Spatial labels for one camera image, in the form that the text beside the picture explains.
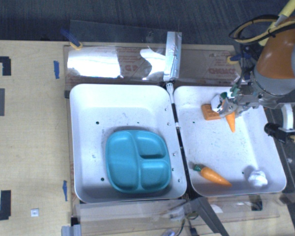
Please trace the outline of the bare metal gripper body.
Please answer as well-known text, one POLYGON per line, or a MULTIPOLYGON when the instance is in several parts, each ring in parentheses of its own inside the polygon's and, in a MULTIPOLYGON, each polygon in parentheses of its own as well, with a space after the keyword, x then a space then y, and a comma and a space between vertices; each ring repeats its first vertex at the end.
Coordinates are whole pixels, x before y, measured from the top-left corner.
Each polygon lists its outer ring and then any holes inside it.
POLYGON ((232 87, 233 103, 238 106, 238 113, 263 106, 270 109, 280 109, 284 104, 295 105, 294 102, 283 100, 295 90, 295 86, 287 85, 240 85, 232 87))

